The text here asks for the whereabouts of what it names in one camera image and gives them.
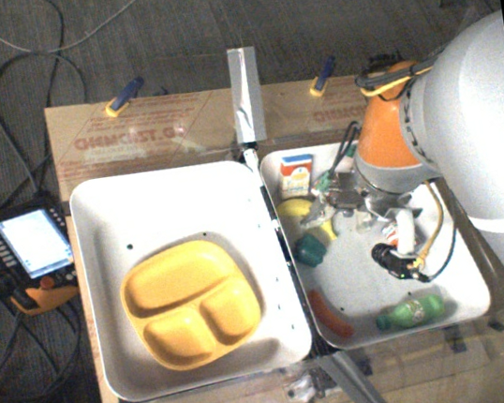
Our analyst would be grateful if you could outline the brown cardboard board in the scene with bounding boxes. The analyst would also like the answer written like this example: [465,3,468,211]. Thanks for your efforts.
[43,36,504,403]

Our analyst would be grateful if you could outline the white plastic tray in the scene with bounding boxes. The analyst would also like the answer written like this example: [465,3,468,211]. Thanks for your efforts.
[256,119,497,360]
[65,148,319,403]

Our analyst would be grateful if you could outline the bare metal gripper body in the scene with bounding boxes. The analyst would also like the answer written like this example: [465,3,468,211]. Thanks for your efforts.
[320,161,421,233]

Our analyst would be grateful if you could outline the green plastic bottle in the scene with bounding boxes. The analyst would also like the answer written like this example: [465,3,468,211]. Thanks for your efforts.
[373,291,450,336]

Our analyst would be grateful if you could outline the red and white can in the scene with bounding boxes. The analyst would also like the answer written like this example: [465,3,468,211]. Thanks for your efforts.
[379,219,403,247]

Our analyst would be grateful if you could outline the red sausage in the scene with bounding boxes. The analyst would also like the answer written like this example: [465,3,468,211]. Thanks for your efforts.
[306,283,357,344]

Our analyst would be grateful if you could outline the white red and blue carton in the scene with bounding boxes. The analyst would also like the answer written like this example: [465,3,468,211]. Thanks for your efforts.
[274,152,320,202]

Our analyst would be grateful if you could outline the yellow banana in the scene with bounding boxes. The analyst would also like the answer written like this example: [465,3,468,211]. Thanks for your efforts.
[274,192,340,250]

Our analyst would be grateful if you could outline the black cylinder on white bracket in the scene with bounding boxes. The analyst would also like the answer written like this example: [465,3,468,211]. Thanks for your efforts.
[364,205,431,290]

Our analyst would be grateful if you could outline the yellow divided plate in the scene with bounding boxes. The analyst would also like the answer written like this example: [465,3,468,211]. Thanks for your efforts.
[112,231,271,381]

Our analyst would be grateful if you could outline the green bell pepper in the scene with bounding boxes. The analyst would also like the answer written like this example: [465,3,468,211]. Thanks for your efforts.
[290,230,331,271]

